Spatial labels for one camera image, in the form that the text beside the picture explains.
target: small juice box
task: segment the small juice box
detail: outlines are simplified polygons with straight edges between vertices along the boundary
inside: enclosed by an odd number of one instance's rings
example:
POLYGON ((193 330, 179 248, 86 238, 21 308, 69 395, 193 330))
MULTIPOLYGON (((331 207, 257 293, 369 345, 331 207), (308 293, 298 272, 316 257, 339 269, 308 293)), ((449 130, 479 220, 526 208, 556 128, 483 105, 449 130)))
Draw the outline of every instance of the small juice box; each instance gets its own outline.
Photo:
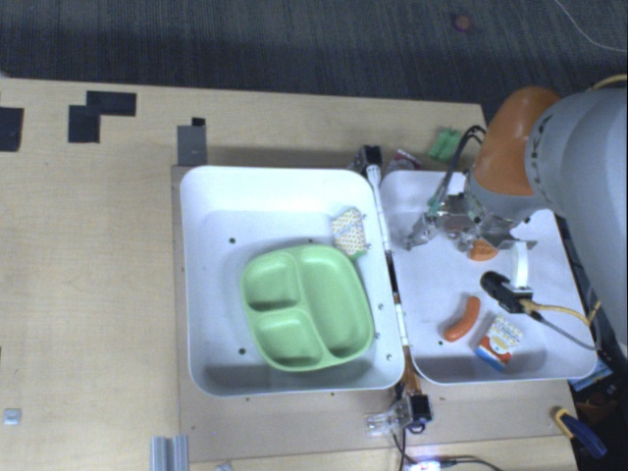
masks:
POLYGON ((503 316, 497 316, 480 340, 475 352, 501 372, 512 357, 512 350, 522 338, 521 331, 508 323, 503 316))

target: white tray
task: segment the white tray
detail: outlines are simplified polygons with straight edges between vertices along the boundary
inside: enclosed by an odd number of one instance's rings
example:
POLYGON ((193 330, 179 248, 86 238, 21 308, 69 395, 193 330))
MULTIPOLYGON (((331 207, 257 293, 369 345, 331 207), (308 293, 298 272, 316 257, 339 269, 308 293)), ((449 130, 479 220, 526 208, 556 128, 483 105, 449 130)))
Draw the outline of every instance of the white tray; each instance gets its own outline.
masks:
POLYGON ((391 282, 371 186, 340 170, 204 166, 181 186, 188 355, 208 394, 385 389, 403 370, 391 282), (248 330, 240 277, 254 257, 317 242, 332 244, 331 220, 359 209, 369 252, 355 268, 369 299, 376 339, 362 356, 332 368, 289 373, 269 366, 248 330))
MULTIPOLYGON (((480 278, 487 271, 499 272, 510 279, 509 252, 500 252, 487 262, 473 262, 443 233, 411 251, 401 247, 400 240, 425 211, 427 201, 443 175, 398 171, 385 177, 381 190, 391 230, 406 328, 414 361, 421 374, 441 384, 567 379, 588 375, 596 364, 594 351, 525 315, 505 313, 480 287, 480 278), (478 322, 462 339, 453 343, 443 340, 444 329, 461 316, 469 295, 477 295, 482 300, 478 322), (497 314, 504 314, 523 332, 523 341, 503 373, 474 352, 497 314)), ((464 177, 454 175, 450 193, 461 191, 463 184, 464 177)), ((528 284, 534 290, 534 299, 583 312, 553 214, 550 211, 535 213, 528 225, 514 230, 514 235, 539 242, 529 252, 528 284)), ((544 316, 577 339, 593 345, 590 331, 578 319, 557 312, 545 312, 544 316)))

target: yellow cable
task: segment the yellow cable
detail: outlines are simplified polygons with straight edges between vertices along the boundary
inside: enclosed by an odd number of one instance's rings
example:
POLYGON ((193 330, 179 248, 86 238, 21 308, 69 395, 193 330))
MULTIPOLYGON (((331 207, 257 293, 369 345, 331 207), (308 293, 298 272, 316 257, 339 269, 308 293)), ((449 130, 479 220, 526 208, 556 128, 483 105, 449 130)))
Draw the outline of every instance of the yellow cable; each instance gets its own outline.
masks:
POLYGON ((589 323, 593 323, 593 320, 595 319, 596 314, 598 314, 600 307, 602 307, 602 303, 598 300, 594 304, 593 308, 589 311, 589 315, 587 316, 587 321, 589 321, 589 323))
POLYGON ((626 74, 613 75, 612 77, 605 78, 604 80, 600 80, 599 82, 595 83, 594 86, 591 87, 591 90, 600 89, 611 83, 625 82, 627 80, 628 80, 628 75, 626 74))
POLYGON ((539 310, 563 312, 565 314, 569 314, 570 316, 573 316, 574 318, 578 318, 585 325, 587 325, 587 328, 591 326, 591 321, 589 321, 589 319, 587 319, 583 314, 581 314, 580 312, 576 312, 575 310, 568 309, 567 307, 561 307, 560 305, 543 305, 542 303, 537 303, 535 301, 530 300, 529 298, 522 298, 519 301, 521 302, 521 305, 523 305, 523 308, 525 309, 526 314, 529 314, 532 311, 539 311, 539 310))

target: toy sausage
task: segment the toy sausage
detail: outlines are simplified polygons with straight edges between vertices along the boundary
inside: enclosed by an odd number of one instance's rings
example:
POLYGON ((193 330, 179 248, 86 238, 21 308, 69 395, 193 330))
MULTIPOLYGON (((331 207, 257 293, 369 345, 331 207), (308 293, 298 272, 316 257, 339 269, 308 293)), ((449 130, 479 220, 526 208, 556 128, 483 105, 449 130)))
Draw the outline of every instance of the toy sausage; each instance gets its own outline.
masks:
POLYGON ((475 322, 480 315, 480 298, 477 296, 470 296, 467 300, 467 306, 464 310, 464 315, 453 326, 450 326, 445 330, 445 340, 456 341, 464 337, 469 330, 473 328, 475 322))

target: black tape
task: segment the black tape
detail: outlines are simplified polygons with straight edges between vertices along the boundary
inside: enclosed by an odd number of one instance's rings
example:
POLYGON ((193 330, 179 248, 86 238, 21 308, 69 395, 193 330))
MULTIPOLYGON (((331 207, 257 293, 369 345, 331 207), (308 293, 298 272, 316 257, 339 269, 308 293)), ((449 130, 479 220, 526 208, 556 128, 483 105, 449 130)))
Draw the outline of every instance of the black tape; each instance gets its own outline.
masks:
POLYGON ((100 116, 135 116, 137 95, 134 92, 89 90, 86 105, 71 105, 68 119, 69 143, 99 143, 100 116))
POLYGON ((87 115, 135 116, 136 94, 134 92, 107 92, 89 90, 87 92, 87 115))
POLYGON ((87 115, 84 106, 71 105, 68 143, 100 143, 100 117, 87 115))
POLYGON ((17 152, 22 143, 24 108, 0 108, 0 151, 17 152))

